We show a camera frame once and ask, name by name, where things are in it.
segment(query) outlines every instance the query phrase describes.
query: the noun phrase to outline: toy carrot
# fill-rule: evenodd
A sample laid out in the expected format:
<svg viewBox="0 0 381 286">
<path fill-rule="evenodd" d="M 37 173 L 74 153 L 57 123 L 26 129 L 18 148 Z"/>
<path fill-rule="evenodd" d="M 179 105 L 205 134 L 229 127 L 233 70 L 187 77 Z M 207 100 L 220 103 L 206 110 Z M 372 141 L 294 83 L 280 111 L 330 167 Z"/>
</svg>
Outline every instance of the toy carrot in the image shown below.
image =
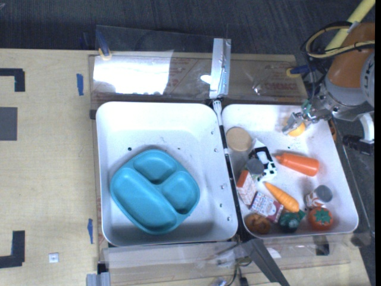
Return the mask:
<svg viewBox="0 0 381 286">
<path fill-rule="evenodd" d="M 275 185 L 272 185 L 271 183 L 265 181 L 264 185 L 275 197 L 275 199 L 285 207 L 286 210 L 293 213 L 299 211 L 299 203 L 296 199 L 294 199 L 289 194 L 276 187 Z"/>
</svg>

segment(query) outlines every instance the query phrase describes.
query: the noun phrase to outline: white tray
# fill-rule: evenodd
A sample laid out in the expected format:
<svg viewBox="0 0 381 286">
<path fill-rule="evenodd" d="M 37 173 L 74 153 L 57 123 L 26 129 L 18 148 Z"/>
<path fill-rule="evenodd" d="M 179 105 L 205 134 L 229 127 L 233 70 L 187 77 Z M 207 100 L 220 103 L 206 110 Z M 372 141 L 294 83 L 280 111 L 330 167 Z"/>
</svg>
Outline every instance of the white tray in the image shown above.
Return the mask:
<svg viewBox="0 0 381 286">
<path fill-rule="evenodd" d="M 238 220 L 216 114 L 202 104 L 107 102 L 96 113 L 102 230 L 113 245 L 225 241 Z M 135 155 L 168 152 L 199 185 L 200 200 L 178 228 L 149 235 L 111 198 L 113 174 Z"/>
<path fill-rule="evenodd" d="M 291 113 L 298 112 L 299 109 L 299 106 L 289 105 L 233 104 L 228 105 L 222 112 L 226 132 L 235 126 L 242 127 L 250 133 L 252 138 L 257 138 L 267 146 L 277 167 L 277 175 L 269 182 L 297 199 L 301 210 L 305 210 L 303 196 L 318 185 L 325 184 L 333 192 L 333 199 L 326 204 L 334 218 L 333 226 L 328 231 L 313 230 L 305 217 L 293 234 L 283 233 L 277 225 L 272 224 L 267 235 L 253 234 L 256 237 L 342 234 L 354 231 L 358 225 L 358 214 L 328 123 L 321 120 L 309 126 L 302 135 L 297 137 L 286 136 L 282 133 L 282 127 Z M 305 176 L 282 166 L 275 159 L 275 155 L 283 152 L 316 158 L 320 162 L 318 174 L 314 177 Z M 239 172 L 237 168 L 234 170 L 235 179 L 238 179 Z M 262 182 L 259 183 L 258 190 L 269 197 L 272 196 Z M 243 217 L 250 213 L 249 208 L 241 199 L 240 207 Z"/>
</svg>

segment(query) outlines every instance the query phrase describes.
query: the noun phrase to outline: small box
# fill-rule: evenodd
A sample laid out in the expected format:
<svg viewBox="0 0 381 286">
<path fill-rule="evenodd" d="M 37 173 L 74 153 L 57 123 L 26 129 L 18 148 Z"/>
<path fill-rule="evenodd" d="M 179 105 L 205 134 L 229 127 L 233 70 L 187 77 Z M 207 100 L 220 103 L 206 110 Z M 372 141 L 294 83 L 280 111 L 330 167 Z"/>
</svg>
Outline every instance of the small box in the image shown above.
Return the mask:
<svg viewBox="0 0 381 286">
<path fill-rule="evenodd" d="M 270 197 L 256 192 L 250 209 L 273 223 L 277 223 L 282 214 L 284 206 Z"/>
<path fill-rule="evenodd" d="M 247 206 L 250 206 L 254 199 L 255 192 L 257 191 L 257 187 L 255 186 L 255 181 L 247 169 L 244 169 L 241 172 L 236 187 L 242 201 Z"/>
</svg>

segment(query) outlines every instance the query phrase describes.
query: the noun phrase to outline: dark background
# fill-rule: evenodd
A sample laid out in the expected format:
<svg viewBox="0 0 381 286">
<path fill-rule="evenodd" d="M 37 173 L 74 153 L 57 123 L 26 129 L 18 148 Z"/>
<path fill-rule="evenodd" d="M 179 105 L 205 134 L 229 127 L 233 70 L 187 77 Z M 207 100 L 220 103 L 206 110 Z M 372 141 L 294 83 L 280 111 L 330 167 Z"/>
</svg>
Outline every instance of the dark background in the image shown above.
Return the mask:
<svg viewBox="0 0 381 286">
<path fill-rule="evenodd" d="M 299 47 L 306 38 L 329 23 L 347 20 L 361 1 L 0 0 L 5 3 L 0 10 L 0 48 L 92 49 L 99 24 L 228 36 L 234 53 L 293 54 L 301 65 Z M 375 7 L 363 21 L 375 21 Z M 343 134 L 362 135 L 358 122 L 338 122 L 338 126 Z M 343 167 L 354 199 L 361 197 L 364 204 L 358 209 L 362 224 L 357 232 L 363 234 L 370 225 L 373 233 L 369 241 L 360 241 L 360 251 L 375 285 L 374 157 L 341 145 L 338 151 L 349 161 Z M 356 186 L 359 196 L 354 192 Z"/>
</svg>

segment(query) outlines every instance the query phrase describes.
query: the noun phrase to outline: gray square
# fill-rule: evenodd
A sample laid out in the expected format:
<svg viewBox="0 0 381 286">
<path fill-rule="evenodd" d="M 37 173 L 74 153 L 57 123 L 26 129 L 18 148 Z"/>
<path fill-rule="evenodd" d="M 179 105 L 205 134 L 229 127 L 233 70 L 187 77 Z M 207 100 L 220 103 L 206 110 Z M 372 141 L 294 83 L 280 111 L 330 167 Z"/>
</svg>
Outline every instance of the gray square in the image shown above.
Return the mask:
<svg viewBox="0 0 381 286">
<path fill-rule="evenodd" d="M 0 141 L 17 141 L 17 107 L 0 107 Z"/>
</svg>

